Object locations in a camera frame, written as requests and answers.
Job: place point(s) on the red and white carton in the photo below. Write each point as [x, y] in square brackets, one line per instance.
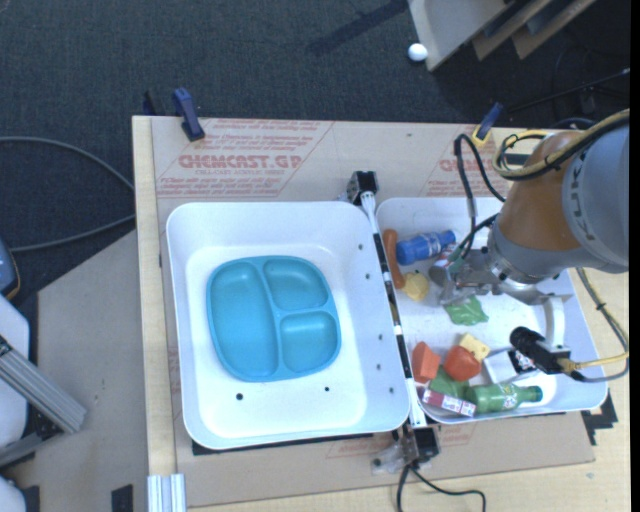
[447, 402]

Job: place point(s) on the white carton with black print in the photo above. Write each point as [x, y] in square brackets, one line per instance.
[497, 367]

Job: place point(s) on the orange wedge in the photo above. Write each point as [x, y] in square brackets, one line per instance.
[425, 361]

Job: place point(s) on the blue bottle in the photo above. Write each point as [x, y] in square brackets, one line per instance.
[415, 248]

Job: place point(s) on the yellow cheese wedge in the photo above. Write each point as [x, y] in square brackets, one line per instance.
[475, 345]

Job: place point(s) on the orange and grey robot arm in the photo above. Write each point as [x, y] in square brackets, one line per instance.
[555, 210]

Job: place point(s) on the black cylinder on white bracket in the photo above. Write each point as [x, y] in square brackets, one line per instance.
[535, 347]

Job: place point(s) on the small silver and red can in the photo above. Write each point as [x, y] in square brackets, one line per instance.
[441, 267]

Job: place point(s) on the white plastic tray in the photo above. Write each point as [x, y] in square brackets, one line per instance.
[505, 315]
[350, 415]

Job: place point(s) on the white ball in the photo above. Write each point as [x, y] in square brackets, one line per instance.
[417, 51]

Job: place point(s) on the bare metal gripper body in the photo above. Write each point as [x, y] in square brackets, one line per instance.
[515, 287]

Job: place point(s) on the thin black and white rod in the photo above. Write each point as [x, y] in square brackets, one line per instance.
[400, 345]

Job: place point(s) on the green bottle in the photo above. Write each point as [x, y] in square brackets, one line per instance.
[495, 397]

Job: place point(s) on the blue divided plate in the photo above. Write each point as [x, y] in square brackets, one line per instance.
[240, 320]

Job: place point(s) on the brown cardboard board red print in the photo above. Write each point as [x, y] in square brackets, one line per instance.
[310, 150]

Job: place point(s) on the orange sausage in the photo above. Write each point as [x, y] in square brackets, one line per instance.
[392, 250]

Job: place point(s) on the yellow toy food piece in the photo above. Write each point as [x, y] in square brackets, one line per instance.
[417, 286]

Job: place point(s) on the green lettuce leaf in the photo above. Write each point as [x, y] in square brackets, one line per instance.
[467, 312]

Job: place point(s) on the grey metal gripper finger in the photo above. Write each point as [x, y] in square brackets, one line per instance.
[447, 292]
[467, 294]

